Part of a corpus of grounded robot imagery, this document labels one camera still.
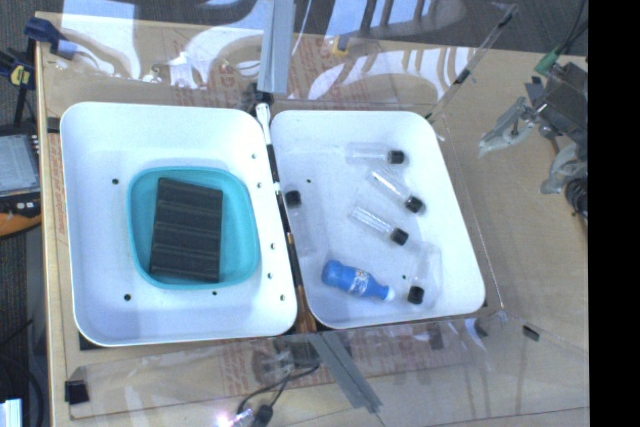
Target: blue container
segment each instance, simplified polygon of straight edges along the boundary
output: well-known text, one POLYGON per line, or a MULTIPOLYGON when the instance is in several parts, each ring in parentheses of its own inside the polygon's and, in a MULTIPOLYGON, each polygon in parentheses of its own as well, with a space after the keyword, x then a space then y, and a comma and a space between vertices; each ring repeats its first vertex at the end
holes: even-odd
POLYGON ((160 167, 138 173, 127 190, 127 221, 136 269, 149 283, 160 288, 189 290, 234 285, 249 278, 260 260, 258 229, 249 191, 238 178, 222 169, 160 167), (218 283, 149 274, 159 178, 170 178, 222 191, 224 199, 218 283))

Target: white tray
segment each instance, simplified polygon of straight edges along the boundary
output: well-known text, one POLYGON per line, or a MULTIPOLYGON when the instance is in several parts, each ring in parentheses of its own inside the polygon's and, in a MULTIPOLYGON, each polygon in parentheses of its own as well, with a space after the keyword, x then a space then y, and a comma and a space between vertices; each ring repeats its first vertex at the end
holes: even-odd
POLYGON ((303 205, 306 199, 312 206, 308 225, 315 251, 300 257, 300 268, 309 306, 320 322, 354 328, 468 314, 482 306, 485 287, 478 262, 437 138, 424 118, 396 111, 285 111, 274 117, 271 132, 283 191, 300 190, 303 205), (404 150, 409 163, 403 177, 425 201, 426 213, 411 214, 372 190, 365 181, 366 168, 345 161, 350 142, 382 142, 404 150), (361 199, 440 247, 442 293, 432 308, 405 300, 406 251, 348 219, 361 199), (395 289, 396 299, 353 297, 325 285, 321 272, 328 258, 369 271, 395 289))
POLYGON ((229 109, 88 102, 65 112, 60 134, 74 315, 87 339, 104 346, 184 342, 278 335, 293 325, 286 241, 254 118, 229 109), (249 279, 172 290, 139 274, 129 245, 127 187, 140 171, 162 166, 216 167, 244 182, 261 251, 249 279))

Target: clear acrylic sheet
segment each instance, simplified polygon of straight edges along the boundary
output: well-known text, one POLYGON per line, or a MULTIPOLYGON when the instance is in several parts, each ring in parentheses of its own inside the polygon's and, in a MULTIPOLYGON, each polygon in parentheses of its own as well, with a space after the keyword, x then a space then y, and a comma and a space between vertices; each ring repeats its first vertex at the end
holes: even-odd
MULTIPOLYGON (((71 415, 102 425, 191 407, 203 416, 192 425, 226 426, 250 394, 279 383, 285 372, 309 368, 290 354, 308 347, 312 337, 326 336, 289 335, 87 365, 78 375, 89 401, 71 406, 71 415)), ((586 354, 505 311, 342 331, 339 340, 381 405, 354 411, 320 361, 315 372, 284 388, 270 425, 402 427, 421 418, 426 427, 588 407, 586 354)), ((255 395, 242 409, 270 403, 277 390, 255 395)))
MULTIPOLYGON (((422 115, 448 101, 517 12, 473 0, 293 2, 277 100, 422 115)), ((137 87, 136 102, 250 110, 273 10, 272 0, 62 0, 52 22, 76 51, 48 56, 44 72, 78 101, 137 87)), ((72 101, 65 96, 54 117, 72 101)))
MULTIPOLYGON (((270 0, 63 0, 61 13, 42 15, 77 52, 66 59, 44 48, 46 114, 54 122, 85 100, 250 111, 270 9, 270 0)), ((515 13, 512 5, 469 0, 296 0, 288 89, 275 95, 273 113, 393 109, 435 118, 515 13)), ((411 421, 406 408, 422 412, 411 418, 437 425, 588 407, 587 355, 536 328, 534 340, 521 319, 502 309, 441 120, 435 128, 445 136, 442 150, 487 285, 487 307, 467 319, 341 332, 383 403, 378 416, 354 412, 321 367, 287 388, 273 425, 312 419, 327 422, 319 425, 404 425, 411 421), (432 326, 445 352, 434 349, 432 326), (405 342, 408 353, 398 349, 405 342), (366 365, 365 356, 373 358, 366 365)), ((73 323, 68 315, 63 321, 73 323)), ((71 416, 101 425, 184 413, 193 425, 211 425, 263 385, 252 374, 251 358, 273 355, 274 347, 263 339, 176 350, 154 347, 133 360, 105 355, 97 359, 104 363, 80 366, 69 359, 69 379, 82 376, 90 395, 89 402, 70 406, 71 416), (233 367, 235 384, 219 379, 224 365, 215 371, 204 365, 216 359, 233 367), (191 413, 176 407, 183 404, 191 413)))

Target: black sponge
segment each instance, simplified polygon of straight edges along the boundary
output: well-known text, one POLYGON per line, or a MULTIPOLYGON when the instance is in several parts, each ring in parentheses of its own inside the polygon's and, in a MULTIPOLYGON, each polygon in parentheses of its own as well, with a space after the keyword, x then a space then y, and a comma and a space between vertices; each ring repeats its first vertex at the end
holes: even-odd
POLYGON ((158 180, 151 275, 218 283, 221 235, 221 190, 158 180))

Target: bottle label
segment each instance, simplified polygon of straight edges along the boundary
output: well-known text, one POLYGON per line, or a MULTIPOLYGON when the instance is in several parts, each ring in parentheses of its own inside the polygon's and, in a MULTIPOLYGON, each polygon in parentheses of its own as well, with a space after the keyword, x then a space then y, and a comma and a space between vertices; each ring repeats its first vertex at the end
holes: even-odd
POLYGON ((353 295, 362 295, 367 290, 367 286, 369 285, 369 273, 363 271, 361 269, 356 270, 356 275, 353 278, 353 283, 349 287, 350 294, 353 295))

